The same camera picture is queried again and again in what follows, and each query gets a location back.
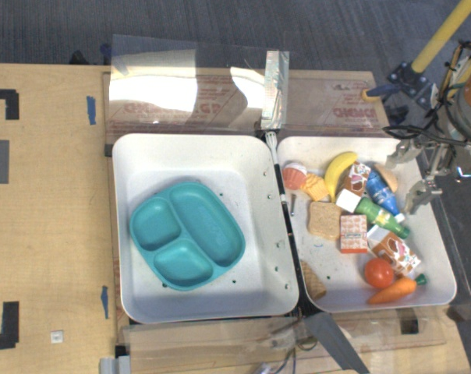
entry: banana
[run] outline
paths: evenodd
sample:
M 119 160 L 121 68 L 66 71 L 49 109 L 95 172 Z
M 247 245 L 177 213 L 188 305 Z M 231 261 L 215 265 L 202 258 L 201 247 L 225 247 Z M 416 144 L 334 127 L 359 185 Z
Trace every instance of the banana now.
M 336 188 L 338 187 L 339 177 L 346 169 L 353 165 L 357 157 L 358 155 L 351 151 L 340 153 L 329 164 L 326 175 L 324 176 L 324 181 L 333 203 L 336 202 Z

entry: tomato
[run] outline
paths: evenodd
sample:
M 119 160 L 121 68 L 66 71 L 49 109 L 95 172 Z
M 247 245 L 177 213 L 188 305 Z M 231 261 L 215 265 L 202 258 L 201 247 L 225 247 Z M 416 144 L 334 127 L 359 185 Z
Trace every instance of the tomato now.
M 393 269 L 386 260 L 374 258 L 364 267 L 364 276 L 367 283 L 375 288 L 386 288 L 393 282 Z

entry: black corner marker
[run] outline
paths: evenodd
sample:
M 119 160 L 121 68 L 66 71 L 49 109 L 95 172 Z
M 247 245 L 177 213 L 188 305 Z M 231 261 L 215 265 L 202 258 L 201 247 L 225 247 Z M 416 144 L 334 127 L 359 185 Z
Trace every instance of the black corner marker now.
M 14 89 L 0 89 L 0 100 L 5 100 L 5 120 L 19 120 L 19 93 Z
M 0 349 L 11 349 L 19 342 L 19 303 L 3 302 Z

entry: teal plate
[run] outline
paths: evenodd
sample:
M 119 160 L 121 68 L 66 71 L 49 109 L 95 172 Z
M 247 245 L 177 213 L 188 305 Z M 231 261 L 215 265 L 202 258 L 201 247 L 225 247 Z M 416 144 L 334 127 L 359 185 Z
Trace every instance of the teal plate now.
M 132 214 L 133 242 L 163 284 L 190 291 L 234 267 L 243 232 L 205 185 L 182 182 L 155 194 Z

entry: orange carrot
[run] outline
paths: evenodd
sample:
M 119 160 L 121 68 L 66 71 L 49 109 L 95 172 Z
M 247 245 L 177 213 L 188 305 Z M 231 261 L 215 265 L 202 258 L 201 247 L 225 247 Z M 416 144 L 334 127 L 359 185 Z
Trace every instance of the orange carrot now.
M 394 283 L 388 285 L 386 288 L 383 288 L 371 296 L 367 303 L 374 305 L 377 303 L 388 303 L 396 301 L 406 295 L 412 294 L 416 290 L 418 284 L 425 283 L 426 279 L 422 274 L 415 280 L 408 277 L 399 278 Z

